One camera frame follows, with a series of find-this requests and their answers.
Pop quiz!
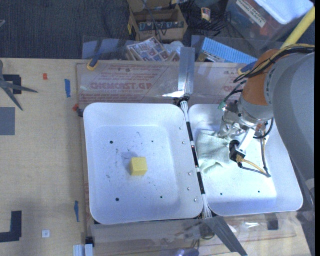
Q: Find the brown cardboard board red print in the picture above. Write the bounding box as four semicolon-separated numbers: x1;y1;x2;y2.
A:
76;61;305;251

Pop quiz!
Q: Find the white plastic tray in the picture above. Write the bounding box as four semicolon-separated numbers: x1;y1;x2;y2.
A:
187;103;304;217
82;102;204;225

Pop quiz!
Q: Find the black cylinder on white bracket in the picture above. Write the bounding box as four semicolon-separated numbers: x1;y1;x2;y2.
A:
228;128;257;163

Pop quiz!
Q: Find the yellow cube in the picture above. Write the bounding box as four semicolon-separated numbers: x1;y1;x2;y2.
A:
129;156;149;177

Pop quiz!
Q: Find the pale green cloth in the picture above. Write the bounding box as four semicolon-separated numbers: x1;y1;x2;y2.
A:
196;131;234;175

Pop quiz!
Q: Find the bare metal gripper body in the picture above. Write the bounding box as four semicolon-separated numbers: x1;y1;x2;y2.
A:
221;101;267;133

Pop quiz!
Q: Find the thin black and white rod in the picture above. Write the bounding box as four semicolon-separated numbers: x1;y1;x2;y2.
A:
180;99;213;220

